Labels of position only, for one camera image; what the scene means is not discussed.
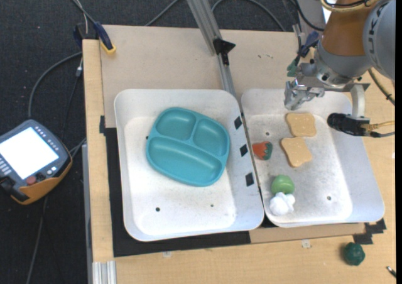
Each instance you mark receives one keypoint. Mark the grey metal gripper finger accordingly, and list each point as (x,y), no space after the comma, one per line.
(290,92)
(301,99)

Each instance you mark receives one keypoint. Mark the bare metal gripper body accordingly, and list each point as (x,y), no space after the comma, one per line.
(314,83)

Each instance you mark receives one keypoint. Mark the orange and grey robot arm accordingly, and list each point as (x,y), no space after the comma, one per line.
(351,31)

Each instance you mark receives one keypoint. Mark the tan toy bread slice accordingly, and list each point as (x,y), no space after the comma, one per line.
(296,151)
(301,124)

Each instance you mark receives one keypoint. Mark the red toy strawberry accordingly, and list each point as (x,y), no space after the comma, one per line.
(260,150)

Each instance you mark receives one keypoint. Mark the white plastic tray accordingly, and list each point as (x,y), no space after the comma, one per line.
(326,182)
(176,207)

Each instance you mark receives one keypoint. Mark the light green toy fruit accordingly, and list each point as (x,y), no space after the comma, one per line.
(282,184)

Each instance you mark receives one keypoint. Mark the white toy garlic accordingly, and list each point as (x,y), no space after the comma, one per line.
(281,205)

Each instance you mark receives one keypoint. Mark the blue divided plate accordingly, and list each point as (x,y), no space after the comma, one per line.
(188,157)

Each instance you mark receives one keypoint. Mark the brown cardboard board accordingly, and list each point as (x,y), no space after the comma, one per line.
(163,63)

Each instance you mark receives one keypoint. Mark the dark green toy vegetable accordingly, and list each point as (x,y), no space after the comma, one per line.
(354,254)

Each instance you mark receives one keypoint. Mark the black cylinder on white bracket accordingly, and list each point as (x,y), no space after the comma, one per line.
(345,123)

